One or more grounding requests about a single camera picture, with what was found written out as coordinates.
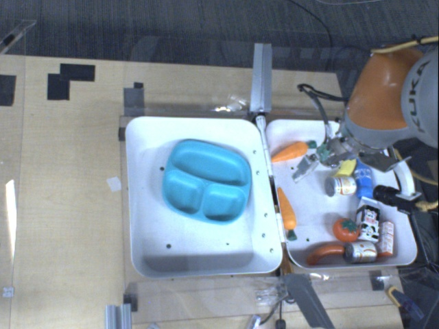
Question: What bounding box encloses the orange and white carton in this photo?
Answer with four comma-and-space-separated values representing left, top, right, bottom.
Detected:
375, 220, 396, 258

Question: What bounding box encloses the black cylinder on white bracket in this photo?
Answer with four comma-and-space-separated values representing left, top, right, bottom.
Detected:
359, 151, 423, 215

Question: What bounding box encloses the blue divided plate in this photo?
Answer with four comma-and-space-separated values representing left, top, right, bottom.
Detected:
161, 138, 253, 224

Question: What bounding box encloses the silver and orange can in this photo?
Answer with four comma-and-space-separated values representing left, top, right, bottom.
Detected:
343, 241, 379, 265

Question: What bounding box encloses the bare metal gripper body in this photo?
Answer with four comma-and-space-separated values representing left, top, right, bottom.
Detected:
322, 136, 359, 167

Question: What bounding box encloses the red sausage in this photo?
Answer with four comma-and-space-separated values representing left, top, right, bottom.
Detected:
305, 244, 347, 267

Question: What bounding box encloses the black and white milk carton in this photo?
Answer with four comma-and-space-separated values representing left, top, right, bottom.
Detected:
355, 197, 382, 244

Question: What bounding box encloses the orange carrot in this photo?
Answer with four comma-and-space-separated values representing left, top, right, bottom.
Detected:
276, 186, 299, 242
270, 140, 318, 165

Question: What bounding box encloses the thin black and white rod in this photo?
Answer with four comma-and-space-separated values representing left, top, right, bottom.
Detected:
254, 114, 287, 243

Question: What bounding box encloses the white plastic tray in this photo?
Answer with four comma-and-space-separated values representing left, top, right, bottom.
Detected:
124, 116, 284, 280
265, 119, 419, 271

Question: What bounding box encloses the pale wood board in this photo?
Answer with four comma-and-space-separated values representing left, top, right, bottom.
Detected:
122, 60, 403, 329

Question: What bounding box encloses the blue bottle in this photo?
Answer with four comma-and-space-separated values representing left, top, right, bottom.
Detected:
354, 159, 375, 200

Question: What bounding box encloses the orange tomato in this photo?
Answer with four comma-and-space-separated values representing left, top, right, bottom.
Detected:
332, 217, 361, 243

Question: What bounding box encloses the white and orange can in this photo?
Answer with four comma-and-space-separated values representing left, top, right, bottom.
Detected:
324, 175, 359, 198

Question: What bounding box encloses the yellow cheese wedge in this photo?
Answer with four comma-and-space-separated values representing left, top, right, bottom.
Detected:
330, 158, 358, 179

